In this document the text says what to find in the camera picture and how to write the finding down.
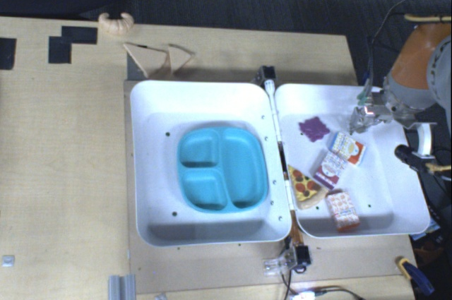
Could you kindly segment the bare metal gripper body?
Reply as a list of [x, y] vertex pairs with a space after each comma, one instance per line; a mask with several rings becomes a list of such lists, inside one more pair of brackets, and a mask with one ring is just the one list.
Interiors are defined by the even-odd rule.
[[378, 116], [382, 123], [400, 119], [400, 100], [389, 90], [372, 92], [364, 102], [366, 116]]

